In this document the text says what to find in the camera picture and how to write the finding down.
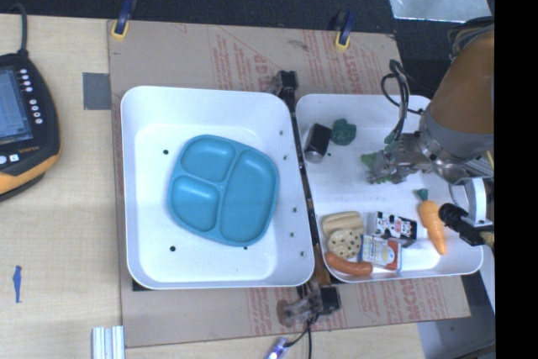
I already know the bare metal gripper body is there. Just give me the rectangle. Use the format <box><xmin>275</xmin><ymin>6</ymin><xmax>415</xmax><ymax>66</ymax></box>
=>
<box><xmin>387</xmin><ymin>131</ymin><xmax>468</xmax><ymax>185</ymax></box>

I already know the white plastic tray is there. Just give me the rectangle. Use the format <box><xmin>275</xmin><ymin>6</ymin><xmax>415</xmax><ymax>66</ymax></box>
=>
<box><xmin>120</xmin><ymin>85</ymin><xmax>316</xmax><ymax>291</ymax></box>
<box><xmin>295</xmin><ymin>93</ymin><xmax>485</xmax><ymax>284</ymax></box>

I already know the dark green broccoli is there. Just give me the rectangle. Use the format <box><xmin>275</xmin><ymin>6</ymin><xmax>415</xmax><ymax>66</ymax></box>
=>
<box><xmin>330</xmin><ymin>118</ymin><xmax>358</xmax><ymax>147</ymax></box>

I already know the black and white carton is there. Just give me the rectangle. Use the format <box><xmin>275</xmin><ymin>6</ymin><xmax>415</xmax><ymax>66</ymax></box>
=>
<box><xmin>366</xmin><ymin>210</ymin><xmax>419</xmax><ymax>249</ymax></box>

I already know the orange carrot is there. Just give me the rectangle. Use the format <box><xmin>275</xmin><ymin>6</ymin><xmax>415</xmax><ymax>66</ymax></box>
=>
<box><xmin>415</xmin><ymin>187</ymin><xmax>448</xmax><ymax>256</ymax></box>

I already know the beige toy bread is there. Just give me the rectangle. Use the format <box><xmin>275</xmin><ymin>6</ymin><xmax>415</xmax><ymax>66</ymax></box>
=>
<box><xmin>321</xmin><ymin>210</ymin><xmax>366</xmax><ymax>236</ymax></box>

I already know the black can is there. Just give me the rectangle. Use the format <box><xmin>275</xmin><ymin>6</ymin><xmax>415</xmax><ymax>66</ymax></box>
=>
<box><xmin>303</xmin><ymin>123</ymin><xmax>334</xmax><ymax>164</ymax></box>

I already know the white and red carton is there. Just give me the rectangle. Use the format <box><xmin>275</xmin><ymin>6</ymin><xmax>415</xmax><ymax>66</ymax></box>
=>
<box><xmin>358</xmin><ymin>234</ymin><xmax>404</xmax><ymax>272</ymax></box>

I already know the beige round biscuit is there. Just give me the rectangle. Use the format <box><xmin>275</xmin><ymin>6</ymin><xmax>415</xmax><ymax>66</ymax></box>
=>
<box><xmin>326</xmin><ymin>227</ymin><xmax>363</xmax><ymax>260</ymax></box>

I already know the orange sausage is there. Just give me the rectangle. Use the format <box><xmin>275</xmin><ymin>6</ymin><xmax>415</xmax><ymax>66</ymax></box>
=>
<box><xmin>324</xmin><ymin>251</ymin><xmax>374</xmax><ymax>277</ymax></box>

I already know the blue divided plate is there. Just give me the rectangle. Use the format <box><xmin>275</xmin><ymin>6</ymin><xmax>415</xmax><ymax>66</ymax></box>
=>
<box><xmin>166</xmin><ymin>134</ymin><xmax>281</xmax><ymax>248</ymax></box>

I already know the brown cardboard board red print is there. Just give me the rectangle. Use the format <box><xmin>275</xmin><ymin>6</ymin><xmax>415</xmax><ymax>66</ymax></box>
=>
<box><xmin>107</xmin><ymin>18</ymin><xmax>472</xmax><ymax>348</ymax></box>

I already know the black cylinder on white bracket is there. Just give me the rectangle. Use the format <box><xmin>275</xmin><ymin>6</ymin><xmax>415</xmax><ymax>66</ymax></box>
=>
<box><xmin>438</xmin><ymin>176</ymin><xmax>495</xmax><ymax>247</ymax></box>

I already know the black block with thin wires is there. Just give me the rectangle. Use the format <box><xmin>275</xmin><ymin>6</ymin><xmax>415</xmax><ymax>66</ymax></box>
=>
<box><xmin>277</xmin><ymin>283</ymin><xmax>341</xmax><ymax>327</ymax></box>
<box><xmin>270</xmin><ymin>70</ymin><xmax>300</xmax><ymax>98</ymax></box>

